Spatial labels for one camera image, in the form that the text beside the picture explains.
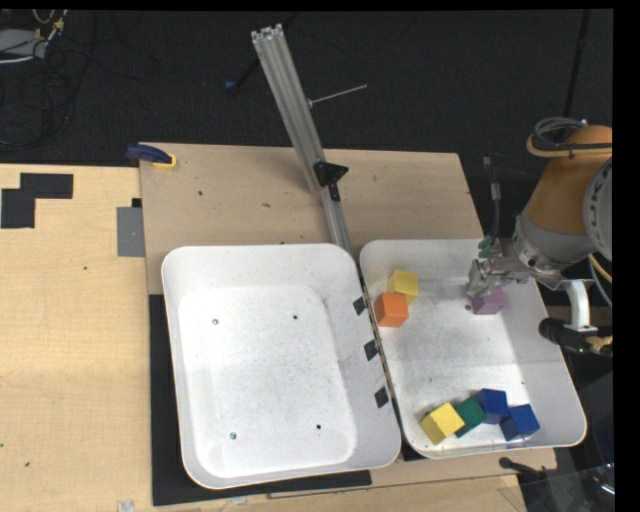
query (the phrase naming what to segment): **yellow cube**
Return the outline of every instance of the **yellow cube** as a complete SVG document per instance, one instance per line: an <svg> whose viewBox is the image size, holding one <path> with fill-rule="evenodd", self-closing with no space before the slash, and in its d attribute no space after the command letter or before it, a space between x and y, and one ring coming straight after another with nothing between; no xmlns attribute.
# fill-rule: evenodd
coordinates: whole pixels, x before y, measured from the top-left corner
<svg viewBox="0 0 640 512"><path fill-rule="evenodd" d="M420 422L420 426L433 444L439 444L443 439L464 427L465 423L451 402L447 402L427 414Z"/></svg>
<svg viewBox="0 0 640 512"><path fill-rule="evenodd" d="M387 291L390 293L404 293L407 296L407 304L411 304L418 298L418 283L420 277L413 272L396 269L387 279Z"/></svg>

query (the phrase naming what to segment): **cable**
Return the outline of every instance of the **cable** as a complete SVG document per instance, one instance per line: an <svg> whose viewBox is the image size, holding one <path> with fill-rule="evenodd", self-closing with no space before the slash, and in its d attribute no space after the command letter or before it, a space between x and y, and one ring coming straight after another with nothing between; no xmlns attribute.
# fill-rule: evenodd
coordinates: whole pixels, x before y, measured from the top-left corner
<svg viewBox="0 0 640 512"><path fill-rule="evenodd" d="M2 151L21 151L40 147L49 144L59 138L71 125L76 111L76 100L80 88L84 82L85 76L91 64L97 64L103 70L118 76L120 78L141 80L155 73L160 66L158 61L152 55L146 55L154 63L153 68L141 75L131 75L120 73L107 66L103 61L95 57L95 51L98 41L98 15L93 14L93 22L90 26L90 40L83 41L81 44L88 44L89 47L83 50L74 48L70 44L78 44L73 42L71 38L64 34L54 40L56 34L62 35L64 28L64 16L67 10L64 10L58 21L54 22L53 30L47 37L38 41L33 47L33 55L28 56L33 59L35 51L40 44L50 47L50 51L46 52L44 59L37 59L41 66L36 72L28 75L22 82L22 103L28 108L39 111L41 114L39 134L26 141L15 142L10 140L0 140L0 152ZM142 53L133 48L125 39L124 35L131 29L120 30L115 23L115 17L111 14L109 22L115 29L116 37L122 44L136 53ZM82 62L79 63L79 71L76 73L77 66L75 62L70 63L68 56L79 55ZM4 83L0 84L0 98L4 99L6 87Z"/></svg>
<svg viewBox="0 0 640 512"><path fill-rule="evenodd" d="M38 23L40 23L41 25L46 25L47 23L49 23L52 19L53 19L53 15L55 14L56 10L55 9L51 9L49 11L49 17L46 20L43 20L40 15L38 14L38 9L31 9L31 13L33 14L33 17L36 19L36 21Z"/></svg>
<svg viewBox="0 0 640 512"><path fill-rule="evenodd" d="M62 14L60 15L60 18L58 18L57 21L55 21L53 23L53 30L51 31L51 33L47 36L46 39L40 39L35 45L33 45L32 48L32 55L27 55L24 57L17 57L15 59L6 59L6 60L0 60L0 65L6 65L6 64L18 64L20 62L28 62L30 60L33 60L35 58L35 49L36 47L41 44L43 41L45 41L45 44L49 44L53 38L56 36L56 34L60 34L62 35L62 31L64 29L64 17L67 15L67 12L69 12L69 9L63 9ZM53 13L55 13L55 9L51 10L51 16L53 16ZM18 43L14 46L10 46L8 48L4 48L2 50L0 50L0 53L5 53L8 52L9 50L13 50L15 48L20 48L21 46L24 46L25 44L29 44L33 41L35 41L36 39L38 39L37 37L31 38L28 41L23 41L22 43Z"/></svg>
<svg viewBox="0 0 640 512"><path fill-rule="evenodd" d="M498 238L500 228L500 200L502 193L500 192L500 183L498 182L495 168L491 165L491 157L489 154L482 158L482 163L487 172L489 172L491 180L491 198L493 199L493 220L487 235L478 245L480 249L479 257L486 258L493 250L493 246Z"/></svg>
<svg viewBox="0 0 640 512"><path fill-rule="evenodd" d="M409 29L411 29L411 27L413 26L413 24L418 20L418 17L420 16L420 14L422 13L422 11L417 11L413 18L411 18L411 20L409 21L409 23L407 24L407 26L402 30L402 32L400 32L400 34L398 35L398 37L396 37L396 39L389 44L386 48L383 48L382 50L376 52L376 53L372 53L372 54L357 54L357 53L353 53L350 52L348 50L345 50L344 48L342 48L341 46L332 43L331 41L328 41L327 39L317 36L315 34L309 33L309 32L305 32L303 30L300 30L298 28L296 29L292 29L295 30L296 32L299 32L302 35L305 35L307 37L311 37L313 39L317 39L318 41L322 41L325 44L328 44L329 46L335 48L336 50L341 51L342 53L348 55L349 57L355 57L357 59L373 59L375 57L379 57L380 55L388 52L389 50L391 50L396 44L398 44L400 42L400 40L407 34L407 32L409 32Z"/></svg>
<svg viewBox="0 0 640 512"><path fill-rule="evenodd" d="M96 40L95 44L96 45L100 45L100 44L104 44L104 43L110 43L111 41L113 41L114 39L120 37L120 36L125 36L127 35L129 32L131 32L135 27L138 26L138 24L140 23L140 21L142 20L142 16L143 16L143 11L139 11L138 12L138 16L133 20L133 22L125 29L123 30L118 30L117 26L115 24L115 22L113 23L113 26L116 28L116 34L115 35L110 35L108 37L102 38L102 39L98 39ZM109 11L109 15L110 15L110 19L113 21L115 20L115 14L112 11ZM65 39L76 43L76 44L91 44L91 41L83 41L81 39L78 39L76 37L72 37L69 34L65 34Z"/></svg>
<svg viewBox="0 0 640 512"><path fill-rule="evenodd" d="M607 303L607 305L611 309L613 309L613 301L609 298L607 293L604 291L604 288L602 287L602 283L600 282L600 279L598 279L598 276L596 275L591 259L589 259L589 272L591 273L591 277L593 278L593 283L596 285L596 288L600 292L600 295L602 295L602 298Z"/></svg>
<svg viewBox="0 0 640 512"><path fill-rule="evenodd" d="M567 89L567 99L564 106L564 115L569 116L571 107L573 106L573 97L576 92L576 83L578 82L578 74L580 72L580 62L582 53L587 41L587 30L589 28L589 20L591 18L591 9L582 10L582 21L580 22L580 32L576 41L576 53L573 58L573 66L571 68L571 78Z"/></svg>
<svg viewBox="0 0 640 512"><path fill-rule="evenodd" d="M62 18L66 14L66 10L63 12L59 21L62 21ZM94 15L92 25L92 33L93 38L97 33L97 17ZM36 48L39 44L49 44L53 40L53 36L58 33L58 31L52 31L52 34L49 35L47 39L43 39L38 41L36 45L34 45L33 53L35 55ZM55 55L56 52L47 52L45 58L43 59L43 65L46 67L44 71L38 71L36 73L32 73L27 76L23 82L23 97L22 102L27 105L27 107L39 110L41 112L41 122L40 122L40 134L26 142L13 142L8 140L0 140L0 151L21 151L26 149L33 149L39 147L43 144L53 142L58 137L60 137L66 128L70 125L71 120L74 115L75 109L75 100L78 95L78 91L80 90L80 86L84 80L86 72L91 64L90 59L85 59L82 63L80 73L75 84L72 84L71 80L61 75L58 72L58 69L62 67L65 63L63 60L58 65L54 65L52 63L52 55ZM31 103L27 101L26 95L29 94L31 89L31 84L36 83L36 80L40 80L39 83L39 92L40 98L38 103ZM61 88L71 87L71 92L58 103L54 102L52 97L52 88Z"/></svg>
<svg viewBox="0 0 640 512"><path fill-rule="evenodd" d="M588 256L589 258L589 262L591 263L591 265L593 265L593 267L598 271L598 273L604 277L610 284L613 284L613 278L611 277L611 274L609 274L602 265L600 265L600 262L596 259L596 257L592 254L589 254Z"/></svg>
<svg viewBox="0 0 640 512"><path fill-rule="evenodd" d="M610 334L609 336L589 336L585 341L591 345L592 350L600 353L604 347L610 347L613 345L613 334Z"/></svg>
<svg viewBox="0 0 640 512"><path fill-rule="evenodd" d="M570 119L568 117L548 117L538 121L533 133L527 139L527 150L529 153L545 158L569 157L575 155L602 155L610 154L613 151L613 144L610 142L592 144L572 144L566 142L555 142L550 140L546 134L558 133L564 130L579 130L587 126L586 122Z"/></svg>

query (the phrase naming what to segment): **wooden board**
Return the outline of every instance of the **wooden board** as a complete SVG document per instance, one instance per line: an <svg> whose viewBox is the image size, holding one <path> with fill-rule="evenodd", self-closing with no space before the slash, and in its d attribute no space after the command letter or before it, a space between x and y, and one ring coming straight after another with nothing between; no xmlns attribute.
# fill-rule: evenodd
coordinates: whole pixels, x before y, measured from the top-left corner
<svg viewBox="0 0 640 512"><path fill-rule="evenodd" d="M17 187L21 172L72 173L74 197L37 200L34 229L0 229L0 508L107 512L125 499L136 512L229 506L151 504L145 262L117 256L116 231L116 208L140 196L138 169L0 165L0 184ZM555 467L551 449L517 453L523 464ZM495 455L399 461L374 470L367 490L253 496L249 508L510 510L497 489L516 478L480 478L496 472L513 475ZM455 481L414 485L429 480Z"/></svg>
<svg viewBox="0 0 640 512"><path fill-rule="evenodd" d="M149 293L162 293L162 260L180 246L331 241L320 194L309 191L293 148L151 145L177 165L140 163ZM349 167L339 188L356 257L376 239L482 238L457 155L325 155Z"/></svg>

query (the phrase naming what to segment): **purple cube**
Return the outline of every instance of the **purple cube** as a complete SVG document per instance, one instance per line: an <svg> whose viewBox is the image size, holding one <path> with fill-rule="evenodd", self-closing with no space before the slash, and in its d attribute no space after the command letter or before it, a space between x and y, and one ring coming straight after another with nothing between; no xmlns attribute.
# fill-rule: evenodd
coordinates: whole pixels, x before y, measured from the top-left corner
<svg viewBox="0 0 640 512"><path fill-rule="evenodd" d="M471 307L476 315L495 315L505 304L502 286L496 286L489 295L471 299Z"/></svg>

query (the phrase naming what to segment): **black bracket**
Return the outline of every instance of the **black bracket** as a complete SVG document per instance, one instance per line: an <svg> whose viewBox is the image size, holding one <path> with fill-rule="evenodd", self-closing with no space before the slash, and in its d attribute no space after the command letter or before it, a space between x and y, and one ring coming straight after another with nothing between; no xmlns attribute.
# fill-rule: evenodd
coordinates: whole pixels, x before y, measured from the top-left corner
<svg viewBox="0 0 640 512"><path fill-rule="evenodd" d="M320 186L325 187L338 183L340 178L347 174L349 168L344 165L330 164L329 162L316 162L313 165L313 170Z"/></svg>
<svg viewBox="0 0 640 512"><path fill-rule="evenodd" d="M318 161L313 165L313 170L318 178L321 187L329 187L329 195L334 201L340 201L340 191L338 190L338 181L347 171L348 167L338 164L330 164L329 162Z"/></svg>
<svg viewBox="0 0 640 512"><path fill-rule="evenodd" d="M570 329L567 324L559 318L545 318L538 325L538 331L543 338L548 339L551 343L559 345L563 349L577 354L583 354L586 352L601 355L605 357L612 357L612 348L603 347L601 350L595 350L587 342L587 337L597 336L598 329L593 326L584 331L575 331Z"/></svg>

